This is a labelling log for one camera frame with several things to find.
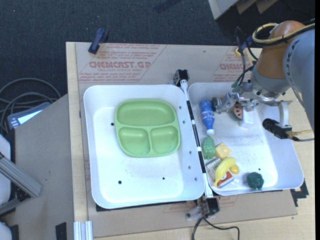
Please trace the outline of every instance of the black floor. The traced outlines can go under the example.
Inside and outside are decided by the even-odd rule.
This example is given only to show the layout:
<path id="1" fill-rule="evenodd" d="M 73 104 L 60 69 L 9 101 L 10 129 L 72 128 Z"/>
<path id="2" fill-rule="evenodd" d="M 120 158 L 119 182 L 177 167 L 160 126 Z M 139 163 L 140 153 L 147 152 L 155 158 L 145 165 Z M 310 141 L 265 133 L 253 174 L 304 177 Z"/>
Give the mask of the black floor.
<path id="1" fill-rule="evenodd" d="M 279 0 L 263 14 L 255 4 L 241 15 L 233 6 L 218 20 L 208 0 L 0 0 L 0 88 L 38 78 L 66 94 L 65 44 L 91 42 L 98 28 L 109 30 L 111 43 L 229 46 L 237 26 L 251 35 L 262 24 L 314 17 L 315 0 Z M 47 94 L 36 82 L 20 82 L 0 98 L 30 86 Z"/>

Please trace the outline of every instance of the table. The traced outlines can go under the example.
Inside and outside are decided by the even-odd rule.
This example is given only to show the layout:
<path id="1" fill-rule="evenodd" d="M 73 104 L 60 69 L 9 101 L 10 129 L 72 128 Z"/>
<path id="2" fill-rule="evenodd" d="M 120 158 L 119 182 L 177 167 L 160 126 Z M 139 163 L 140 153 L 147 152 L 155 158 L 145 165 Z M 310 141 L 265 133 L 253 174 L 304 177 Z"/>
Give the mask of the table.
<path id="1" fill-rule="evenodd" d="M 180 45 L 176 49 L 186 51 L 186 49 L 195 49 L 194 46 Z M 67 58 L 67 81 L 68 81 L 68 99 L 69 99 L 69 121 L 70 121 L 70 140 L 71 140 L 71 161 L 72 161 L 72 185 L 73 185 L 73 209 L 74 220 L 76 222 L 85 222 L 89 219 L 87 207 L 87 191 L 85 182 L 85 164 L 83 157 L 83 141 L 79 97 L 79 83 L 77 71 L 77 54 L 76 43 L 66 43 Z M 289 123 L 293 125 L 294 131 L 309 129 L 307 116 L 304 109 L 297 101 L 291 91 L 286 94 L 290 104 Z M 297 215 L 276 217 L 268 219 L 250 220 L 242 222 L 233 222 L 220 224 L 221 227 L 238 226 L 242 239 L 315 239 L 315 145 L 314 141 L 295 142 L 294 148 L 299 157 L 302 170 L 305 175 L 305 182 L 309 195 L 305 199 L 298 200 Z M 115 235 L 102 237 L 99 239 L 117 240 L 117 239 L 190 239 L 192 227 L 184 227 L 170 230 L 159 230 L 151 232 L 141 232 L 134 234 Z M 236 239 L 235 230 L 219 231 L 212 229 L 210 226 L 200 226 L 197 229 L 196 237 L 200 239 L 214 238 L 231 238 Z"/>

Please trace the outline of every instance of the toy banana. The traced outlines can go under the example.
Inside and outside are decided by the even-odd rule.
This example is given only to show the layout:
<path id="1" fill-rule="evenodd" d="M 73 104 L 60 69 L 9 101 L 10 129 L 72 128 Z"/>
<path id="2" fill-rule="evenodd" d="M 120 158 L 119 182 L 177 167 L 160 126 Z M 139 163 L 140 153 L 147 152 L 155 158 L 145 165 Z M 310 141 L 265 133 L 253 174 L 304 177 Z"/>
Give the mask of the toy banana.
<path id="1" fill-rule="evenodd" d="M 222 162 L 218 165 L 215 170 L 215 180 L 213 185 L 216 187 L 218 182 L 224 177 L 229 168 L 236 164 L 236 159 L 228 156 L 222 160 Z"/>

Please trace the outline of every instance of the blue bottle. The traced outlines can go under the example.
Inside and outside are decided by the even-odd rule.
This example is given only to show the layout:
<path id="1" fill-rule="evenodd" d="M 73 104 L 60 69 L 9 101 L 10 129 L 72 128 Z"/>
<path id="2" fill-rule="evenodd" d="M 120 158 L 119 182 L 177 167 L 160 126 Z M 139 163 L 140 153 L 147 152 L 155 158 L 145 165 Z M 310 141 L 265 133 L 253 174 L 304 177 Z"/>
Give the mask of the blue bottle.
<path id="1" fill-rule="evenodd" d="M 206 127 L 206 134 L 212 136 L 215 134 L 213 128 L 215 122 L 215 115 L 212 109 L 212 103 L 208 99 L 204 99 L 199 103 L 201 111 L 201 120 Z"/>

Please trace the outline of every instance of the blue clip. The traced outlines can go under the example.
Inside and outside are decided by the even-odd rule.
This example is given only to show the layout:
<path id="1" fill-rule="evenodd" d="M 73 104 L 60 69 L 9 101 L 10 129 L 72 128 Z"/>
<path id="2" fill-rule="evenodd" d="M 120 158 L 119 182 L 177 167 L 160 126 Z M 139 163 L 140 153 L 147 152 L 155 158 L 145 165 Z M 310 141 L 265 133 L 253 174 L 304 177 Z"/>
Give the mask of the blue clip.
<path id="1" fill-rule="evenodd" d="M 88 50 L 89 53 L 96 54 L 100 45 L 99 43 L 102 41 L 102 39 L 105 36 L 105 30 L 103 28 L 99 28 L 95 34 L 94 41 L 90 45 L 90 48 Z"/>

